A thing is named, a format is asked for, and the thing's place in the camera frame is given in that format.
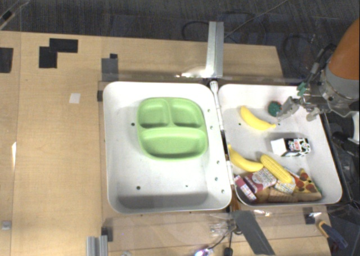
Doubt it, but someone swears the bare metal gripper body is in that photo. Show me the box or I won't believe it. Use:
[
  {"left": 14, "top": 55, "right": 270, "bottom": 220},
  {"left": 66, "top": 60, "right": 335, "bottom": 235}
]
[{"left": 298, "top": 80, "right": 354, "bottom": 117}]

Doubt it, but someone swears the green broccoli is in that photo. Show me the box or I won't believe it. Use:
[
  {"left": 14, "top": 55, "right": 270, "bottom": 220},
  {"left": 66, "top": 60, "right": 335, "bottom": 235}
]
[{"left": 267, "top": 100, "right": 283, "bottom": 117}]

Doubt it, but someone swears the yellow banana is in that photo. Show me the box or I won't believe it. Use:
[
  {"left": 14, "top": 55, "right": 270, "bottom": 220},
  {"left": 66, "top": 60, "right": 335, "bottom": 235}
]
[
  {"left": 227, "top": 143, "right": 264, "bottom": 173},
  {"left": 240, "top": 105, "right": 277, "bottom": 131}
]

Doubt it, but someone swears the white cow print carton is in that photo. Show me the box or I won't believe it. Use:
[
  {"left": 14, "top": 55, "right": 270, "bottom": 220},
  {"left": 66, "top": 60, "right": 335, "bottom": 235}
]
[{"left": 270, "top": 137, "right": 313, "bottom": 158}]

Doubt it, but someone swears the white plastic tray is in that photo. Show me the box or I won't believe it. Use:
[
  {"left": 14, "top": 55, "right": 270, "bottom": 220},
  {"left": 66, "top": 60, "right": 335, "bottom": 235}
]
[
  {"left": 217, "top": 83, "right": 344, "bottom": 208},
  {"left": 102, "top": 80, "right": 233, "bottom": 215}
]

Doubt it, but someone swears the yellow corn cob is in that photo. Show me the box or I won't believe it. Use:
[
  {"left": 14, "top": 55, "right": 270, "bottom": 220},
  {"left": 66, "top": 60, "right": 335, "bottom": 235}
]
[{"left": 259, "top": 154, "right": 295, "bottom": 185}]

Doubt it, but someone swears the pizza slice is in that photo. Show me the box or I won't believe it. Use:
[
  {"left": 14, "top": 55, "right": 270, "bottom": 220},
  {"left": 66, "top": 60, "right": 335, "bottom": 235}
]
[{"left": 292, "top": 168, "right": 323, "bottom": 203}]

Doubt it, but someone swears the pink and white packet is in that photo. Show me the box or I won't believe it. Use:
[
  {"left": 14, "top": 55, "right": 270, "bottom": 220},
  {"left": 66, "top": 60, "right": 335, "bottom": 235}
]
[{"left": 244, "top": 167, "right": 278, "bottom": 194}]

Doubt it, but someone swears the white and yellow packet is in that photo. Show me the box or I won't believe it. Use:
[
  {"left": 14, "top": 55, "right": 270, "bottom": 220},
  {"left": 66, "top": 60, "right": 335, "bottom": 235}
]
[{"left": 274, "top": 179, "right": 296, "bottom": 195}]

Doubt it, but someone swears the brown waffle biscuit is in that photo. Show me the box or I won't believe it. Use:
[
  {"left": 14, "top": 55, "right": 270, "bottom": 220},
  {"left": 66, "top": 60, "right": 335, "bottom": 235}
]
[{"left": 267, "top": 187, "right": 299, "bottom": 204}]

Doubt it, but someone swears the red and white carton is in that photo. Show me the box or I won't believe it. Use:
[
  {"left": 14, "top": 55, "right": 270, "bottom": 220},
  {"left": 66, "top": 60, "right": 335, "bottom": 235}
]
[{"left": 233, "top": 174, "right": 258, "bottom": 203}]

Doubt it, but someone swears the green divided plate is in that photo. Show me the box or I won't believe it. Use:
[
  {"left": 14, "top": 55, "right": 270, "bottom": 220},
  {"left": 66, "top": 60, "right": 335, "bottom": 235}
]
[{"left": 136, "top": 97, "right": 209, "bottom": 161}]

